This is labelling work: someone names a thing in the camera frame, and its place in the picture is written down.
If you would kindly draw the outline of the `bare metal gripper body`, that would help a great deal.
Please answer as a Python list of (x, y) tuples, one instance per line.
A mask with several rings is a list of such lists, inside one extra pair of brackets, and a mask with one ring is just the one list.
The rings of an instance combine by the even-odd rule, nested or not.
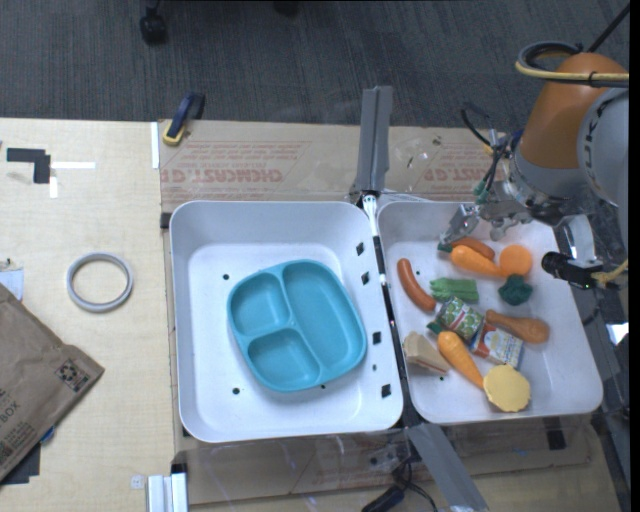
[(479, 215), (493, 226), (515, 226), (533, 220), (556, 226), (563, 218), (563, 202), (556, 201), (527, 184), (523, 188), (509, 180), (494, 181), (476, 199)]

